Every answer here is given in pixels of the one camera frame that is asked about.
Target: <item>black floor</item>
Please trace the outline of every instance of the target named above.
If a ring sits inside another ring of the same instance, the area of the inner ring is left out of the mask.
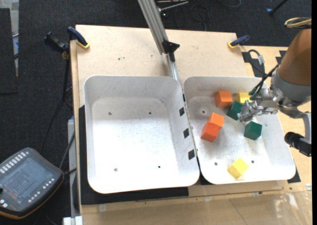
[[[250,36],[246,45],[284,47],[297,33],[284,22],[311,17],[312,0],[289,0],[273,16],[267,13],[282,1],[190,0],[162,19],[166,29],[235,32],[238,37]],[[49,31],[67,42],[66,30],[75,24],[147,27],[137,0],[20,0],[19,13],[19,77],[9,85],[14,92],[0,93],[0,161],[25,147],[40,150],[62,96],[66,61],[45,46]],[[65,103],[59,106],[43,144],[43,156],[54,165],[66,149],[71,116]],[[70,216],[68,188],[66,179],[43,211],[22,221],[0,218],[0,225],[34,224],[37,217],[39,225],[52,224],[46,216],[60,225]]]

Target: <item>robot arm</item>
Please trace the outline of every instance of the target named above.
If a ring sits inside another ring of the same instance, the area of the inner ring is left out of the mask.
[[[285,141],[307,156],[312,154],[311,113],[299,111],[298,106],[311,100],[311,57],[312,30],[302,29],[292,41],[281,64],[267,75],[271,76],[270,87],[257,90],[258,86],[261,87],[259,83],[249,93],[251,101],[245,101],[239,114],[241,122],[279,110],[291,118],[302,118],[305,137],[290,132],[285,135]]]

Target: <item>cube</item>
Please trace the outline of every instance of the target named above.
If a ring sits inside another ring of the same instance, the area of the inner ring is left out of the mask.
[[[223,127],[224,116],[213,112],[208,119],[208,123],[216,125],[220,130]]]
[[[214,100],[216,106],[221,108],[228,107],[233,102],[230,91],[218,91],[214,96]]]
[[[234,96],[234,100],[241,104],[244,104],[244,102],[249,99],[249,93],[240,92]]]
[[[252,140],[256,140],[257,138],[261,136],[261,132],[262,132],[262,125],[255,123],[253,121],[250,121],[244,129],[244,137],[252,139]]]
[[[245,161],[238,158],[227,170],[235,179],[238,179],[248,168]]]
[[[201,138],[210,142],[213,142],[219,133],[219,127],[213,123],[206,123],[201,134]]]
[[[237,102],[237,101],[233,101],[233,103],[231,104],[231,106],[229,107],[229,110],[227,112],[227,116],[229,116],[230,118],[234,119],[234,120],[238,120],[238,114],[241,112],[241,108],[242,108],[242,104]]]

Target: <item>orange block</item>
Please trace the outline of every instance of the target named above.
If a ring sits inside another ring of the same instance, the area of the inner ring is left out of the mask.
[[[219,127],[213,123],[206,123],[201,134],[201,138],[213,142],[219,133]]]
[[[208,119],[208,123],[216,125],[220,130],[223,127],[224,116],[213,112]]]
[[[232,102],[232,96],[230,91],[218,91],[214,96],[217,107],[229,107]]]

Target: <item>green block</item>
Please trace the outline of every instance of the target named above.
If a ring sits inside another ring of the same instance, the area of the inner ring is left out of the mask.
[[[231,117],[234,120],[238,120],[238,113],[241,112],[241,108],[242,108],[242,104],[237,102],[237,101],[233,101],[233,103],[230,105],[229,110],[227,112],[227,116]]]
[[[248,123],[246,125],[246,128],[244,129],[244,137],[252,139],[252,140],[256,140],[257,138],[261,136],[261,132],[262,132],[262,125],[255,123],[253,121],[250,121],[250,123]]]

